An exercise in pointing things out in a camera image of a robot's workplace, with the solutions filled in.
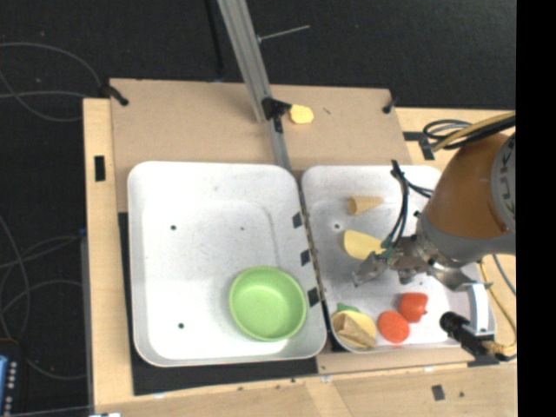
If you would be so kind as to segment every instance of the white tray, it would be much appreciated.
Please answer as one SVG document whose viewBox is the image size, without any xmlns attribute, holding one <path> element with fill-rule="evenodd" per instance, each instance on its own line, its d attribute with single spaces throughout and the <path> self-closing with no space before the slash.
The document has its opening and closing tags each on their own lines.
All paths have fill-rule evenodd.
<svg viewBox="0 0 556 417">
<path fill-rule="evenodd" d="M 289 340 L 256 341 L 228 310 L 244 269 L 269 265 L 317 286 L 295 179 L 274 165 L 144 162 L 128 179 L 133 329 L 161 366 L 309 358 L 324 347 L 321 303 Z"/>
<path fill-rule="evenodd" d="M 419 323 L 410 324 L 411 333 L 403 344 L 393 344 L 377 334 L 377 346 L 371 352 L 392 348 L 441 347 L 457 345 L 440 328 L 440 317 L 453 311 L 469 317 L 471 308 L 466 293 L 454 293 L 428 275 L 417 275 L 414 281 L 401 285 L 397 272 L 388 270 L 379 278 L 354 286 L 351 274 L 361 261 L 343 249 L 344 232 L 348 229 L 370 234 L 381 240 L 391 231 L 400 212 L 400 184 L 390 175 L 390 166 L 320 166 L 309 169 L 302 177 L 301 186 L 308 213 L 308 224 L 316 249 L 316 260 L 324 288 L 328 312 L 332 315 L 338 303 L 358 308 L 375 321 L 387 309 L 395 309 L 404 292 L 423 292 L 428 295 L 427 313 Z M 404 166 L 407 179 L 421 187 L 433 189 L 440 178 L 437 169 L 427 166 Z M 380 196 L 384 202 L 360 215 L 348 213 L 348 198 L 353 195 Z M 411 190 L 407 225 L 404 235 L 415 231 L 413 213 L 421 211 L 427 198 Z M 464 267 L 467 276 L 479 280 L 476 264 Z M 494 328 L 492 310 L 487 311 Z M 338 342 L 347 350 L 367 353 Z"/>
</svg>

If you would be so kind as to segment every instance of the black clamp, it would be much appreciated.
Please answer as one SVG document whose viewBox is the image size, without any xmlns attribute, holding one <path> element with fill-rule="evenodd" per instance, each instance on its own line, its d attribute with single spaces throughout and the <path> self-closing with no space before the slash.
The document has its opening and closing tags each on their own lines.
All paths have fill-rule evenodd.
<svg viewBox="0 0 556 417">
<path fill-rule="evenodd" d="M 397 99 L 392 98 L 392 99 L 390 100 L 390 102 L 388 103 L 388 105 L 382 107 L 382 112 L 383 112 L 385 115 L 389 115 L 390 112 L 392 111 L 392 109 L 396 106 L 396 103 L 397 103 L 397 102 L 398 102 Z"/>
<path fill-rule="evenodd" d="M 489 364 L 498 364 L 498 358 L 491 356 L 487 349 L 483 346 L 484 341 L 493 341 L 493 334 L 475 335 L 471 332 L 467 325 L 471 322 L 454 312 L 446 312 L 440 318 L 440 327 L 449 337 L 456 340 L 461 348 L 471 354 L 475 361 L 469 366 L 485 366 Z"/>
<path fill-rule="evenodd" d="M 123 107 L 129 104 L 129 100 L 122 96 L 120 91 L 108 84 L 99 87 L 98 95 L 99 97 L 108 97 L 108 99 L 114 97 Z"/>
<path fill-rule="evenodd" d="M 291 103 L 285 103 L 282 101 L 277 101 L 272 97 L 266 97 L 262 99 L 262 109 L 264 111 L 264 116 L 267 121 L 271 119 L 275 123 L 275 131 L 277 133 L 283 133 L 284 128 L 281 124 L 281 117 L 286 114 L 292 108 Z"/>
</svg>

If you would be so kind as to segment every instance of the wooden board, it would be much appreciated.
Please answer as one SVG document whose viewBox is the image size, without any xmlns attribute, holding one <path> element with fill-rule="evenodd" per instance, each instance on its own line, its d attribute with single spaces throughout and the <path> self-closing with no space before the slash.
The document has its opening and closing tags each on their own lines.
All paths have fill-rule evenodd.
<svg viewBox="0 0 556 417">
<path fill-rule="evenodd" d="M 272 163 L 266 122 L 257 122 L 243 83 L 112 79 L 129 104 L 111 104 L 118 211 L 126 181 L 144 161 Z M 283 118 L 297 176 L 318 164 L 410 163 L 387 89 L 275 85 L 274 98 L 308 106 L 309 124 Z"/>
<path fill-rule="evenodd" d="M 517 415 L 517 367 L 476 367 L 334 382 L 357 417 Z"/>
<path fill-rule="evenodd" d="M 157 411 L 165 415 L 181 415 L 183 409 L 191 409 L 190 415 L 213 415 L 215 403 L 226 404 L 226 409 L 231 415 L 241 413 L 244 410 L 249 414 L 253 410 L 256 414 L 264 411 L 269 415 L 289 415 L 289 403 L 296 404 L 306 415 L 367 415 L 363 402 L 363 385 L 367 384 L 369 389 L 376 390 L 385 403 L 391 407 L 385 410 L 395 412 L 398 408 L 395 399 L 400 387 L 397 383 L 387 384 L 381 377 L 383 375 L 400 376 L 404 381 L 416 387 L 423 382 L 421 374 L 442 372 L 446 367 L 447 379 L 452 379 L 455 385 L 472 384 L 477 386 L 477 407 L 481 406 L 484 414 L 496 414 L 500 409 L 514 411 L 517 407 L 509 402 L 517 400 L 517 391 L 511 381 L 503 382 L 503 385 L 495 387 L 497 392 L 490 400 L 487 393 L 479 394 L 480 389 L 486 390 L 484 385 L 491 381 L 491 368 L 473 369 L 469 371 L 471 377 L 467 378 L 467 369 L 463 377 L 459 367 L 465 363 L 468 356 L 462 355 L 452 358 L 451 354 L 439 353 L 431 355 L 431 360 L 436 360 L 434 367 L 427 363 L 427 358 L 422 359 L 419 355 L 406 354 L 401 357 L 390 357 L 389 359 L 377 358 L 370 364 L 362 362 L 365 357 L 353 356 L 352 354 L 332 354 L 325 351 L 320 355 L 321 377 L 296 379 L 292 383 L 290 379 L 283 381 L 264 381 L 242 385 L 227 385 L 204 387 L 192 390 L 175 391 L 157 396 L 135 397 L 132 390 L 131 366 L 129 362 L 129 340 L 127 322 L 125 317 L 125 305 L 122 283 L 122 265 L 120 259 L 120 243 L 117 227 L 117 204 L 116 204 L 116 171 L 114 166 L 114 143 L 112 116 L 117 113 L 114 102 L 108 100 L 89 99 L 84 102 L 84 138 L 85 138 L 85 162 L 87 176 L 87 215 L 89 233 L 89 270 L 91 286 L 91 325 L 92 325 L 92 350 L 93 350 L 93 381 L 94 381 L 94 404 L 103 412 L 128 409 L 132 415 L 147 415 L 148 410 Z M 473 116 L 472 111 L 459 111 L 454 113 L 445 110 L 401 110 L 398 109 L 402 129 L 413 130 L 417 124 L 405 126 L 404 120 L 413 120 L 418 116 L 430 120 L 444 118 L 446 116 Z M 481 120 L 484 115 L 495 114 L 490 111 L 476 115 L 475 120 Z M 106 165 L 105 181 L 95 181 L 95 157 L 104 156 Z M 506 271 L 515 281 L 515 267 L 513 259 L 506 261 Z M 514 314 L 513 296 L 502 295 L 504 302 L 509 302 L 509 310 Z M 495 311 L 499 323 L 504 320 L 500 312 Z M 511 329 L 507 329 L 506 336 L 511 338 Z M 517 378 L 515 362 L 502 365 L 496 369 L 501 370 L 500 375 L 510 379 Z M 348 381 L 338 385 L 339 381 Z M 282 394 L 286 388 L 290 388 L 288 395 Z M 469 404 L 463 406 L 473 414 L 477 407 Z M 430 408 L 427 403 L 414 403 L 411 409 L 415 412 L 428 412 Z"/>
</svg>

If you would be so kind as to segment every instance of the metal rod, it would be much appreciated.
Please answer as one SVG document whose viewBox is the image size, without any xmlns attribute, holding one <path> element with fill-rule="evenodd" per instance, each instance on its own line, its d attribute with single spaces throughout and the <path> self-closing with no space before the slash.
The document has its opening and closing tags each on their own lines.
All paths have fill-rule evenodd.
<svg viewBox="0 0 556 417">
<path fill-rule="evenodd" d="M 263 40 L 268 40 L 269 38 L 287 36 L 288 34 L 294 34 L 295 32 L 308 30 L 309 28 L 311 28 L 311 25 L 306 24 L 304 26 L 300 26 L 299 28 L 292 28 L 291 30 L 275 32 L 274 34 L 268 34 L 267 36 L 257 36 L 257 40 L 259 41 L 259 43 L 262 43 Z"/>
<path fill-rule="evenodd" d="M 255 116 L 259 122 L 268 124 L 268 133 L 276 164 L 291 171 L 284 135 L 274 128 L 273 122 L 266 120 L 262 108 L 262 101 L 267 97 L 272 97 L 272 93 L 247 3 L 245 0 L 217 0 L 217 2 L 234 48 L 235 58 L 242 72 L 243 81 L 251 95 Z"/>
</svg>

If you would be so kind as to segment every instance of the red pepper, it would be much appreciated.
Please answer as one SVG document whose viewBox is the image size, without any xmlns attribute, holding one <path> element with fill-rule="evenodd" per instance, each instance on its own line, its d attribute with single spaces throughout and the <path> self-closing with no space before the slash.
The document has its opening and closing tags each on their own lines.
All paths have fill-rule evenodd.
<svg viewBox="0 0 556 417">
<path fill-rule="evenodd" d="M 421 292 L 407 292 L 401 296 L 398 310 L 410 323 L 418 323 L 427 312 L 428 296 Z"/>
</svg>

